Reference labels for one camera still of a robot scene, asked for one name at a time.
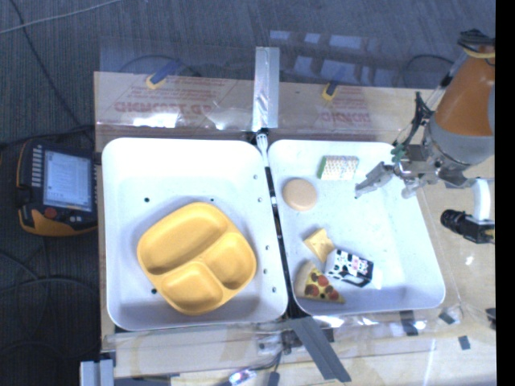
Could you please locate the tan round biscuit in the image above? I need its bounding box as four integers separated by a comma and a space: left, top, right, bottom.
281, 177, 319, 212

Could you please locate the yellow divided plate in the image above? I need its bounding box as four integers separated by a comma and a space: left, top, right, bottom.
136, 201, 258, 318

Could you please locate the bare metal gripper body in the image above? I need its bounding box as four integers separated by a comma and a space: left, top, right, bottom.
391, 142, 471, 189

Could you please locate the toy pizza slice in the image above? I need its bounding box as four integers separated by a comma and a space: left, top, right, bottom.
294, 259, 347, 306

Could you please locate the yellow cheese wedge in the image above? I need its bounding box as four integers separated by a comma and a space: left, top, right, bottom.
302, 227, 336, 265

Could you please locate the black and white spotted carton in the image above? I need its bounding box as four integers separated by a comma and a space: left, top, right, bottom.
324, 248, 384, 290

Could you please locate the brown cardboard board red print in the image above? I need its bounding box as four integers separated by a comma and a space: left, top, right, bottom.
93, 70, 496, 379

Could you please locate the black cylinder on white bracket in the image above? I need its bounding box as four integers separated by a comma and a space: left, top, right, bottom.
439, 177, 496, 244

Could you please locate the white plastic tray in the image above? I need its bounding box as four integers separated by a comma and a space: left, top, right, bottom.
266, 138, 447, 318
101, 136, 290, 332

